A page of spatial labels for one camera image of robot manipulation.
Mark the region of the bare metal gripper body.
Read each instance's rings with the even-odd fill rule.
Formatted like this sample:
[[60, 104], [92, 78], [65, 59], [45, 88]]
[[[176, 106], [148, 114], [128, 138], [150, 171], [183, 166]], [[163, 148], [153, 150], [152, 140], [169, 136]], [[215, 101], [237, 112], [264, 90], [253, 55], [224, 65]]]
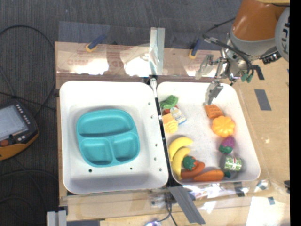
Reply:
[[251, 56], [235, 48], [223, 47], [221, 56], [217, 59], [215, 80], [228, 79], [231, 83], [238, 80], [250, 82], [253, 78]]

